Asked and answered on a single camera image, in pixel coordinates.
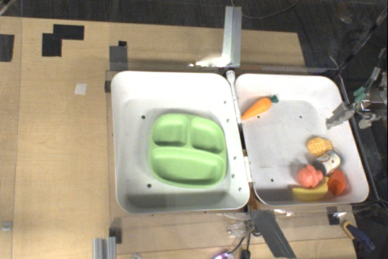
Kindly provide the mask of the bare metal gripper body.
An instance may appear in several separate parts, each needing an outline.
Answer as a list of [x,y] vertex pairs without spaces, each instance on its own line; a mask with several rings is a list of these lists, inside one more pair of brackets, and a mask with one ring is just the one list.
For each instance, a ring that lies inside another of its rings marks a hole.
[[387,118],[387,105],[382,101],[364,99],[353,104],[355,112],[364,119]]

